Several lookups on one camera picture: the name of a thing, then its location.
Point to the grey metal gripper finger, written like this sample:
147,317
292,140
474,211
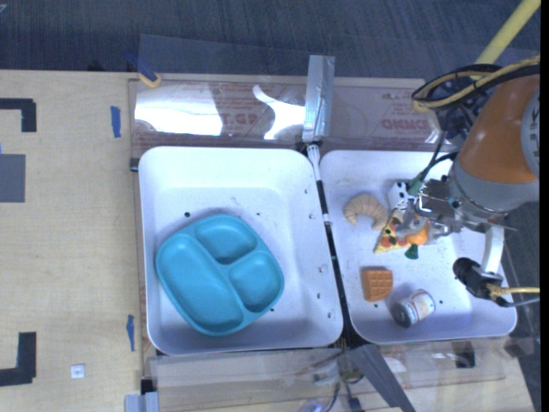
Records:
409,225
438,231

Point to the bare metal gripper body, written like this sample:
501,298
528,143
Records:
439,202

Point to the orange toy carrot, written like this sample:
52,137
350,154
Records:
418,239

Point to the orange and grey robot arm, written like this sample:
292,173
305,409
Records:
497,144

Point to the toy pizza slice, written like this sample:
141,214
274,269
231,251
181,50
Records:
388,240

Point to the tan toy croissant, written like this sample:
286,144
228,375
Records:
364,206

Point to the orange toy waffle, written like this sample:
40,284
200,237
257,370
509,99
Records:
377,283

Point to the small white can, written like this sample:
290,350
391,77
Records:
414,309

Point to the white plastic tray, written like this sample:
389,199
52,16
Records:
240,178
450,316

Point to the blue divided plate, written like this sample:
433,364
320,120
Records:
201,281

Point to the black cylinder on white bracket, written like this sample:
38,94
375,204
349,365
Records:
474,277

